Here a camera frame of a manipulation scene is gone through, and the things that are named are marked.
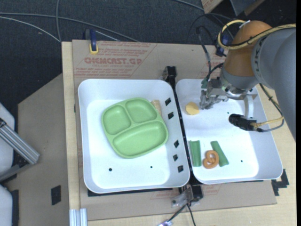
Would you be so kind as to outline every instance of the black fabric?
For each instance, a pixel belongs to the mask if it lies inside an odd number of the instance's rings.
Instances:
[[[0,0],[0,12],[55,15],[57,0]],[[202,6],[200,0],[183,0]],[[214,9],[215,13],[235,17],[229,0]],[[212,44],[221,24],[203,12],[171,0],[61,0],[59,16],[85,21],[125,34],[141,42],[200,44],[196,26],[206,27],[205,44]],[[44,29],[57,36],[55,19],[34,16],[6,16]],[[266,0],[250,16],[241,19],[261,20],[271,26],[296,22],[296,0]],[[82,39],[85,29],[93,28],[60,20],[63,41]],[[12,110],[18,103],[62,72],[61,45],[31,26],[0,18],[0,103]],[[119,35],[102,31],[121,41]],[[98,40],[111,40],[97,34]]]

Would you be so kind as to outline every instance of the green plate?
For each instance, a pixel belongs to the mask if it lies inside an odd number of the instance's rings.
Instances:
[[[124,158],[150,153],[168,139],[161,115],[144,98],[124,100],[106,108],[102,126],[112,148]]]

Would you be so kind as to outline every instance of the wooden table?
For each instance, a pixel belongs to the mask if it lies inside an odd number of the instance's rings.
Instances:
[[[69,187],[69,207],[79,210],[79,172],[78,172],[78,151],[76,138],[76,118],[74,113],[75,95],[72,65],[72,43],[62,43],[63,55],[63,89],[65,105],[65,126],[66,126],[66,146],[68,165],[68,187]],[[277,111],[272,104],[263,100],[263,107],[269,120],[278,117]],[[280,129],[273,131],[283,168],[286,170],[289,186],[280,189],[280,196],[277,197],[277,204],[257,207],[244,207],[222,210],[206,210],[193,212],[197,226],[237,226],[237,225],[257,225],[257,226],[282,226],[296,225],[296,145],[295,141],[285,124]],[[89,221],[89,226],[156,226],[169,219],[168,215],[153,215],[133,218],[118,218],[107,220]],[[193,225],[190,214],[183,212],[174,220],[175,226]]]

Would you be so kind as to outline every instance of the robotic arm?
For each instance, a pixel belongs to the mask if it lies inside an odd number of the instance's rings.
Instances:
[[[225,45],[222,32],[233,23],[243,25],[232,44]],[[296,140],[296,24],[272,28],[260,21],[235,20],[223,27],[218,42],[229,52],[220,77],[209,80],[207,90],[202,91],[201,109],[229,98],[244,99],[259,83],[275,90],[279,109]]]

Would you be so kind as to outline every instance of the yellow round object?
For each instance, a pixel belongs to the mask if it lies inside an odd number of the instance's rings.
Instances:
[[[199,108],[197,106],[196,103],[194,102],[189,102],[186,106],[185,106],[186,112],[189,115],[196,115],[199,113]]]

